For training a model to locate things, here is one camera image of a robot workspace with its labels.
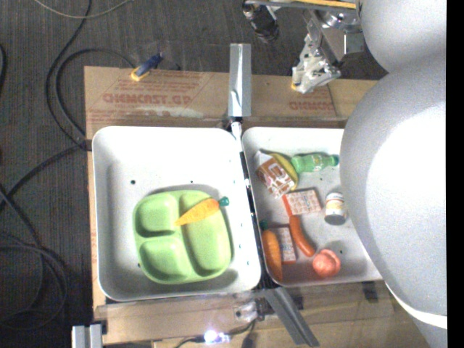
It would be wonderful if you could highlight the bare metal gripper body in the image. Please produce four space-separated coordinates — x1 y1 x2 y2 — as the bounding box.
306 7 365 64

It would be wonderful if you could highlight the white plastic tray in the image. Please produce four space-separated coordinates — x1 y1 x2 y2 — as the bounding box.
240 126 384 288
91 125 262 302

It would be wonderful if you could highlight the green bottle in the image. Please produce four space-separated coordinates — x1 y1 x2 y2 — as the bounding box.
290 152 341 174

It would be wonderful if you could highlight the yellow banana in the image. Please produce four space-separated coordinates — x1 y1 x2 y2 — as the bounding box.
270 152 299 191

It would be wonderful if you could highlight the orange and white carton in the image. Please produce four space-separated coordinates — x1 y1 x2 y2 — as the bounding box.
254 150 297 200

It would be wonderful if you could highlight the small white can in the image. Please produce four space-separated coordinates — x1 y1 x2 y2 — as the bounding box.
323 191 348 226

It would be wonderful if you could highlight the brown cardboard board red print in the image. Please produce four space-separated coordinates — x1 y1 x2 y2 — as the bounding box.
83 65 429 348

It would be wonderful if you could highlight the orange sausage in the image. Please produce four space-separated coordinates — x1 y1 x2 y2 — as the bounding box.
288 215 317 258

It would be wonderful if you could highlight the orange carrot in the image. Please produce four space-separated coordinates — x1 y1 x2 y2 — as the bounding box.
258 220 284 283
174 196 231 227

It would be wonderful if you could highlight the green divided plate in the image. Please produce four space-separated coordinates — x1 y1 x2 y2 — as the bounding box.
131 189 233 286

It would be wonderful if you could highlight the black cylinder on white bracket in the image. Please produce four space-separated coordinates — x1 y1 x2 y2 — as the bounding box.
241 0 322 45

